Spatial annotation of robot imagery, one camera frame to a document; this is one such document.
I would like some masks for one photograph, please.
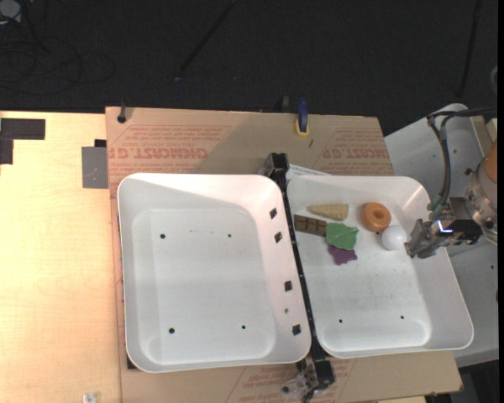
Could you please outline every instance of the light wood surface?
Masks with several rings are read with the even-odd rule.
[[[0,166],[0,402],[121,400],[108,190],[81,174],[105,138],[104,115],[48,115]]]

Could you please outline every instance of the brown donut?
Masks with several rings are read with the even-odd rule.
[[[380,203],[366,203],[360,209],[360,221],[366,230],[382,232],[390,225],[392,215],[385,205]]]

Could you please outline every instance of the cardboard sheet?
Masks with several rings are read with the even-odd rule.
[[[281,384],[295,364],[148,374],[128,369],[118,235],[119,182],[138,172],[255,174],[273,152],[290,164],[332,175],[393,175],[377,118],[309,115],[299,137],[294,114],[108,107],[108,181],[112,208],[119,355],[123,403],[281,403],[295,401]],[[317,403],[348,403],[445,393],[461,379],[450,352],[333,359],[336,383]]]

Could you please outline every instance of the white tray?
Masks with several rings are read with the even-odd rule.
[[[325,238],[297,232],[302,267],[321,346],[334,357],[356,358],[467,347],[473,327],[445,248],[430,259],[388,251],[360,223],[360,207],[383,203],[391,225],[410,233],[426,220],[428,193],[404,176],[303,175],[291,180],[293,215],[315,217],[307,206],[349,204],[346,225],[357,227],[357,260],[336,265]]]
[[[121,182],[118,205],[127,351],[139,369],[306,356],[311,336],[273,181],[136,174]]]

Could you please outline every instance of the blue and yellow clamp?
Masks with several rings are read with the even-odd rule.
[[[306,137],[310,134],[308,127],[308,105],[303,98],[297,99],[298,118],[295,120],[297,136]]]

